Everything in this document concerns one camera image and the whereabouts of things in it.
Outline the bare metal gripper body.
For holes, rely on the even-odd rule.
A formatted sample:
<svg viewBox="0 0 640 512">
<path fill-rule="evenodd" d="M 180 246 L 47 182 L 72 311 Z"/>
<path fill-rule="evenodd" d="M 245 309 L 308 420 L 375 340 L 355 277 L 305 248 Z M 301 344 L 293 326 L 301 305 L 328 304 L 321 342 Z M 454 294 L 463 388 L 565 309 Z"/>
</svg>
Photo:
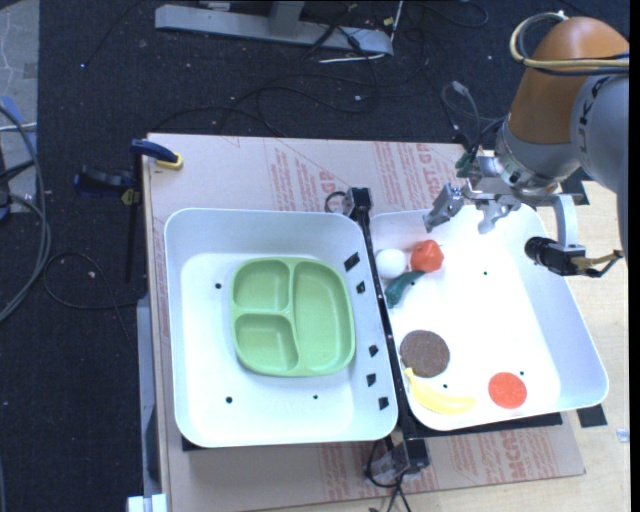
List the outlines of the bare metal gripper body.
<svg viewBox="0 0 640 512">
<path fill-rule="evenodd" d="M 558 187 L 559 180 L 536 174 L 510 156 L 461 158 L 457 177 L 465 180 L 463 194 L 471 200 L 502 201 L 512 198 L 528 205 L 542 205 Z"/>
</svg>

